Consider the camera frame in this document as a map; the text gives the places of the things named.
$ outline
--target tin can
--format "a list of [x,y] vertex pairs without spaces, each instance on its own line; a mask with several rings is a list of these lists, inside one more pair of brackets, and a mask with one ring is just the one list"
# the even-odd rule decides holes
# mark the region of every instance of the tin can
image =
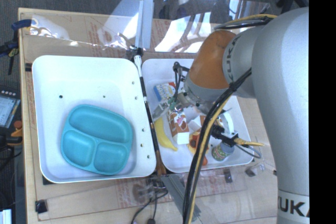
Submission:
[[221,142],[212,149],[211,154],[215,160],[220,162],[227,156],[231,155],[234,150],[234,147],[230,147],[227,144]]

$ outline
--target teal plate compartment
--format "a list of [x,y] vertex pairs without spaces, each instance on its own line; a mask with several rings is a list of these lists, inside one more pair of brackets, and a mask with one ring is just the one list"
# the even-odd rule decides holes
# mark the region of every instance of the teal plate compartment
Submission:
[[132,141],[132,125],[123,116],[82,104],[67,116],[61,136],[61,153],[75,167],[114,175],[127,164]]

